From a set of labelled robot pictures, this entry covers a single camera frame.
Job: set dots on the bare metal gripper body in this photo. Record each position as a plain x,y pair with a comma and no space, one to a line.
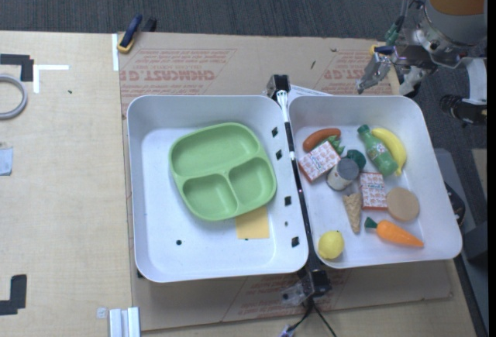
430,50

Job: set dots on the yellow banana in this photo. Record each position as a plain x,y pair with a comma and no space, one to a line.
395,145

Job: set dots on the black cylinder on white bracket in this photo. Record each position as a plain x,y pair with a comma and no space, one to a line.
467,107

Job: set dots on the green divided plate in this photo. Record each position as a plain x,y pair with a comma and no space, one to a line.
217,151

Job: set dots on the orange and white carton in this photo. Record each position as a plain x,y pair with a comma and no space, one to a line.
318,163
374,192

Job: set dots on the round tan biscuit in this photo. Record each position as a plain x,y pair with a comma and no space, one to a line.
403,204

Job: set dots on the white plastic tray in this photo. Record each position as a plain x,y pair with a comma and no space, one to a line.
162,250
430,180

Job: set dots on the dark green broccoli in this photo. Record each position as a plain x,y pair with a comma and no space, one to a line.
358,157

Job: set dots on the green plastic bottle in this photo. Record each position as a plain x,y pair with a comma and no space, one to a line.
379,153

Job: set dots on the grey and white can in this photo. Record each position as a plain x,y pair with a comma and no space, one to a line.
343,174

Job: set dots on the white paper sheet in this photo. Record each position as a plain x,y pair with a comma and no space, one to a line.
308,90

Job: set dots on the orange carrot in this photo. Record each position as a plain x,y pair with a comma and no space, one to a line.
395,234

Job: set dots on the brown cardboard board red print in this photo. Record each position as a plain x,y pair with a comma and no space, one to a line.
217,68

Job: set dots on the yellow lemon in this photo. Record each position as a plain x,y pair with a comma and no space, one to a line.
331,245

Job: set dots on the thin black and white rod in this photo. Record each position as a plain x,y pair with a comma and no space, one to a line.
297,176

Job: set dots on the red sausage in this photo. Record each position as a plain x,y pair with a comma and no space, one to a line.
319,137

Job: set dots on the green leafy vegetable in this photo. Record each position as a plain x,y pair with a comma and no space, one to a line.
337,143

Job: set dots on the yellow cheese slice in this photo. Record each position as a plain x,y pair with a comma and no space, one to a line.
253,227

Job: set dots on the tan ice cream cone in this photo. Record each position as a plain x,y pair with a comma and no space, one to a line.
352,209

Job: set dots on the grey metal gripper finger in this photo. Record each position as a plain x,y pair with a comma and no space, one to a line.
373,74
411,80

